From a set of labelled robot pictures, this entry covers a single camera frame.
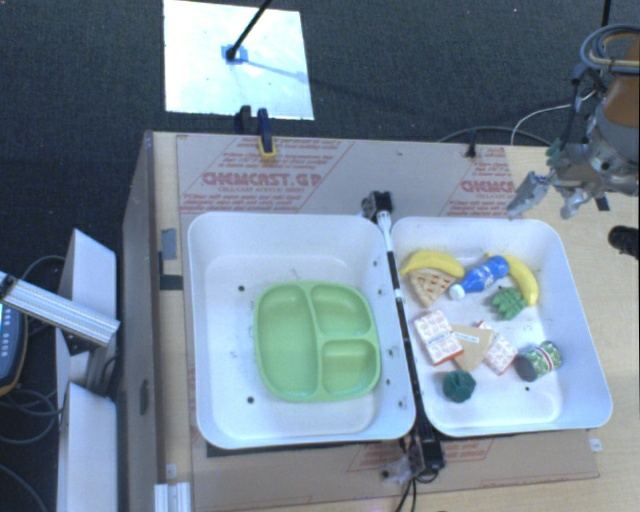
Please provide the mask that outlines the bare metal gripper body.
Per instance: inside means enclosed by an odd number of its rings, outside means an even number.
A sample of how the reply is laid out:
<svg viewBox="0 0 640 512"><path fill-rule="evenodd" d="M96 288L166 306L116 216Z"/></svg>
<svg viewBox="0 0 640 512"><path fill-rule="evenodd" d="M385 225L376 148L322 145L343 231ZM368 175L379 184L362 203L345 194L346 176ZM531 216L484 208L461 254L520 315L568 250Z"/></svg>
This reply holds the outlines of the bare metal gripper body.
<svg viewBox="0 0 640 512"><path fill-rule="evenodd" d="M581 190L591 196L609 192L637 196L639 192L638 165L606 143L553 146L548 149L548 166L558 189Z"/></svg>

